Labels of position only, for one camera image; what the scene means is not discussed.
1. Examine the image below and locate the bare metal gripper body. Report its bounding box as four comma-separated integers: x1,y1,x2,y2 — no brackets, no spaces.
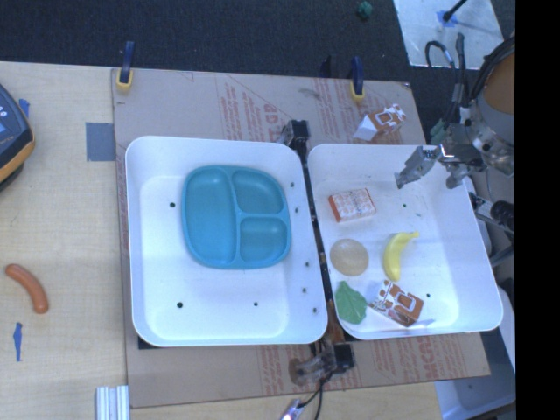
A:
438,122,515,178

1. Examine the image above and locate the orange and white carton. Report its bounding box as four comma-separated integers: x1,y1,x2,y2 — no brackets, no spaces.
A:
367,278,425,328
352,103,408,143

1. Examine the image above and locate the orange and white packet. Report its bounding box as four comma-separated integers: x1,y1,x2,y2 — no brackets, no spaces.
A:
327,186,378,224

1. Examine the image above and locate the white plastic tray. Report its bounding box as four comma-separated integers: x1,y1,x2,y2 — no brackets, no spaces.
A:
124,135,330,348
306,143,505,342

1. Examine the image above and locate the yellow banana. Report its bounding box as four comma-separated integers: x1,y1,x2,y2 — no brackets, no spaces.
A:
382,230,421,284

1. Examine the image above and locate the beige round biscuit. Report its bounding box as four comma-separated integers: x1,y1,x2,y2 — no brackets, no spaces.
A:
329,238,370,277

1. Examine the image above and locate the thin black and white rod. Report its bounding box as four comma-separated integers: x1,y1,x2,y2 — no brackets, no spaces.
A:
299,143,334,319

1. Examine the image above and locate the green lettuce leaf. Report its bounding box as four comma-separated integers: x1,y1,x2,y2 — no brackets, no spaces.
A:
333,280,368,325

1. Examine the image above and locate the blue divided plate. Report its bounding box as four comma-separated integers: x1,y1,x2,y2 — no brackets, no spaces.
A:
180,164,292,271

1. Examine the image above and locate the brown cardboard board red print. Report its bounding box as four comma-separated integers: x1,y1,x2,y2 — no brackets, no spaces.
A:
110,67,492,410

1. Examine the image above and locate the orange sausage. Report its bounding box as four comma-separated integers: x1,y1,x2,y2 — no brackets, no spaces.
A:
4,262,50,315

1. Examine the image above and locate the black cylinder on white bracket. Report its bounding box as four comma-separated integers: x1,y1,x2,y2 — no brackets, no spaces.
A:
469,192,516,236

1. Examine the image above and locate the black block with thin wires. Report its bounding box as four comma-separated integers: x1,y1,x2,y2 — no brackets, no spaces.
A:
284,119,312,149
333,343,355,373

